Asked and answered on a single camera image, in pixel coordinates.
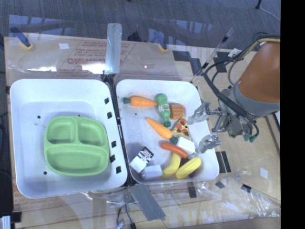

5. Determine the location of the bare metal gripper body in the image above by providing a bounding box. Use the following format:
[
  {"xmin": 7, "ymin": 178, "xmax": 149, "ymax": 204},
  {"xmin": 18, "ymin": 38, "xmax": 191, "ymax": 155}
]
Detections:
[{"xmin": 209, "ymin": 87, "xmax": 254, "ymax": 138}]

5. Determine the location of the pizza slice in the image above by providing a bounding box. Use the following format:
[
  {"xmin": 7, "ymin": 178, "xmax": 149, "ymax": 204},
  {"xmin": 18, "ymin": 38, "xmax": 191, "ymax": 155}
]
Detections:
[{"xmin": 171, "ymin": 115, "xmax": 192, "ymax": 139}]

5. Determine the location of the orange waffle biscuit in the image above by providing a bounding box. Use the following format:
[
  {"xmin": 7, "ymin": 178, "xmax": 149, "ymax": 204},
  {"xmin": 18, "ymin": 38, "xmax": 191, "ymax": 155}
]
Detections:
[{"xmin": 169, "ymin": 104, "xmax": 185, "ymax": 120}]

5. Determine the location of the white cube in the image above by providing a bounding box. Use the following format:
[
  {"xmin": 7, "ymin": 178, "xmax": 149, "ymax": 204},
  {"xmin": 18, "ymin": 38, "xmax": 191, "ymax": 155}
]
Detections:
[{"xmin": 176, "ymin": 136, "xmax": 196, "ymax": 154}]

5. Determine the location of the yellow corn cob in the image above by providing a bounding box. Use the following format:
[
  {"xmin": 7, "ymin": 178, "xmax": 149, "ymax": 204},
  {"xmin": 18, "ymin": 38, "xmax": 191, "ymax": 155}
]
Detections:
[{"xmin": 175, "ymin": 156, "xmax": 202, "ymax": 180}]

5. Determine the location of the orange sausage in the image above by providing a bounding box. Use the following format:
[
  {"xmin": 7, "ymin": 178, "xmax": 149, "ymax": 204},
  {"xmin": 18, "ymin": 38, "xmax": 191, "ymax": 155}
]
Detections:
[{"xmin": 160, "ymin": 142, "xmax": 189, "ymax": 159}]

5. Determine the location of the green bottle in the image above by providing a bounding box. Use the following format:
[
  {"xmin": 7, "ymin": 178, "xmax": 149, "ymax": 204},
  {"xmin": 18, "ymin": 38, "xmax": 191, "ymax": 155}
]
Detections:
[{"xmin": 155, "ymin": 93, "xmax": 172, "ymax": 128}]

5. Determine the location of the orange carrot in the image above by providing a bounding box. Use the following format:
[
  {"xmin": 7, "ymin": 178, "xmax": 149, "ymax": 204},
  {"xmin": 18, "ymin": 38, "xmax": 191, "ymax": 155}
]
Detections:
[
  {"xmin": 123, "ymin": 95, "xmax": 158, "ymax": 108},
  {"xmin": 145, "ymin": 117, "xmax": 179, "ymax": 145}
]

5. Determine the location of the yellow banana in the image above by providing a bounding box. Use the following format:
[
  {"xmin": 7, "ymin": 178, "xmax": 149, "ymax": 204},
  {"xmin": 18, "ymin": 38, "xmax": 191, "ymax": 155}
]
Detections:
[{"xmin": 162, "ymin": 152, "xmax": 182, "ymax": 178}]

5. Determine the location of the white plastic tray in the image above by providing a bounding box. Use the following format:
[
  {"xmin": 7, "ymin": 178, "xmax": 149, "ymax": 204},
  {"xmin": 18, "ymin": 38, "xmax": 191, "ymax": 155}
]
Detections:
[
  {"xmin": 115, "ymin": 79, "xmax": 220, "ymax": 186},
  {"xmin": 9, "ymin": 78, "xmax": 128, "ymax": 199}
]

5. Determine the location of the white box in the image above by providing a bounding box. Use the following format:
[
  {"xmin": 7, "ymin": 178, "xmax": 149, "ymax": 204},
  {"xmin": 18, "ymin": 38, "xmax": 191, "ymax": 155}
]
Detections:
[{"xmin": 142, "ymin": 164, "xmax": 163, "ymax": 180}]

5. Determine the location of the white carton with black print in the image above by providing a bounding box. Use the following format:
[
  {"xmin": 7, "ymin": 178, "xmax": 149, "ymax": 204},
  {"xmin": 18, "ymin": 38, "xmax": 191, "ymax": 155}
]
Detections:
[{"xmin": 129, "ymin": 146, "xmax": 154, "ymax": 174}]

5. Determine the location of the brown cardboard board red print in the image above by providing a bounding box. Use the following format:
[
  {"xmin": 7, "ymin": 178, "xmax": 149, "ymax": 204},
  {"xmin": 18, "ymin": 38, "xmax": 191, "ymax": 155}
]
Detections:
[{"xmin": 3, "ymin": 33, "xmax": 215, "ymax": 216}]

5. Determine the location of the green divided plate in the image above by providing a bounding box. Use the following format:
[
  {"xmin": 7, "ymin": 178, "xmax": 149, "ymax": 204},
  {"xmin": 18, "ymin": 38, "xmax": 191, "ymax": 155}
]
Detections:
[{"xmin": 44, "ymin": 115, "xmax": 111, "ymax": 177}]

